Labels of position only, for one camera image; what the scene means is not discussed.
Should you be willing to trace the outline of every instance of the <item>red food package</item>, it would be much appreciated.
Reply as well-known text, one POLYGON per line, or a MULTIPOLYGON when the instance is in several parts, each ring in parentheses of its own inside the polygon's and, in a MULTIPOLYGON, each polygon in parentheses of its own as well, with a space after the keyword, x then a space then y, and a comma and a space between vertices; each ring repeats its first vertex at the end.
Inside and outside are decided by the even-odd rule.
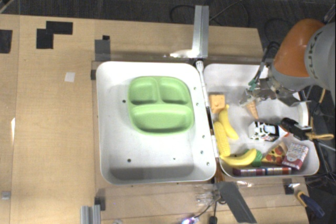
POLYGON ((296 170, 300 170, 307 154, 307 146, 291 143, 286 157, 283 159, 282 165, 286 165, 296 170))

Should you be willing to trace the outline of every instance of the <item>black tape mark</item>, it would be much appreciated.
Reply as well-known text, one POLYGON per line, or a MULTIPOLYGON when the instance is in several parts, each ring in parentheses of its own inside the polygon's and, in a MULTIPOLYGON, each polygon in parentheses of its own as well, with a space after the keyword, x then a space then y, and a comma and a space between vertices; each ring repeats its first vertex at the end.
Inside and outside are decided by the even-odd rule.
POLYGON ((52 30, 54 34, 72 35, 73 23, 47 21, 47 29, 52 30))
POLYGON ((12 47, 12 30, 0 30, 0 54, 8 54, 12 47))
POLYGON ((91 70, 91 80, 96 80, 96 70, 91 70))
POLYGON ((53 49, 54 48, 54 35, 46 29, 37 29, 36 48, 37 49, 53 49))

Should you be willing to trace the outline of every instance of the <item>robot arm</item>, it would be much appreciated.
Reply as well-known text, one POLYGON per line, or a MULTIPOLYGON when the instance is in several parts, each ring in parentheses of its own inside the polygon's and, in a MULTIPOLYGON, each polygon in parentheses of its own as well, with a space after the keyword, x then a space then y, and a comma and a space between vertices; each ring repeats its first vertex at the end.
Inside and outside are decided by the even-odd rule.
POLYGON ((335 23, 299 21, 284 38, 267 78, 250 85, 240 105, 277 98, 293 106, 299 102, 293 94, 310 85, 330 90, 335 105, 335 23))

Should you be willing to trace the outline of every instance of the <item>toy pizza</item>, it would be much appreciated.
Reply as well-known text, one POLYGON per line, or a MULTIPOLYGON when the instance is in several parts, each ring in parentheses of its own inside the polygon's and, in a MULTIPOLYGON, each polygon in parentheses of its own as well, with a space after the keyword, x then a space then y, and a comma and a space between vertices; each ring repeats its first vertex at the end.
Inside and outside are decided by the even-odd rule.
POLYGON ((284 144, 284 142, 281 142, 276 147, 272 148, 272 150, 269 151, 264 158, 262 158, 261 162, 281 165, 286 156, 287 150, 287 146, 284 144))

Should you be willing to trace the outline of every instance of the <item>yellow toy corn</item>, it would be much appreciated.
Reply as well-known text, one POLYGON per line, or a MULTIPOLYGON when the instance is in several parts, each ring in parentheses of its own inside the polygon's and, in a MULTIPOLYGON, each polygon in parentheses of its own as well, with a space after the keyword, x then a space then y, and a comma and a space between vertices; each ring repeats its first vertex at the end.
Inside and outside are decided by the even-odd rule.
POLYGON ((218 120, 223 125, 226 135, 231 139, 237 140, 239 139, 239 136, 236 133, 235 129, 233 129, 230 124, 229 116, 228 116, 228 109, 229 109, 229 105, 226 104, 225 109, 223 109, 219 113, 218 120))
POLYGON ((227 157, 230 156, 230 145, 227 140, 226 133, 223 125, 220 122, 214 123, 214 132, 217 140, 217 146, 219 151, 219 157, 227 157))

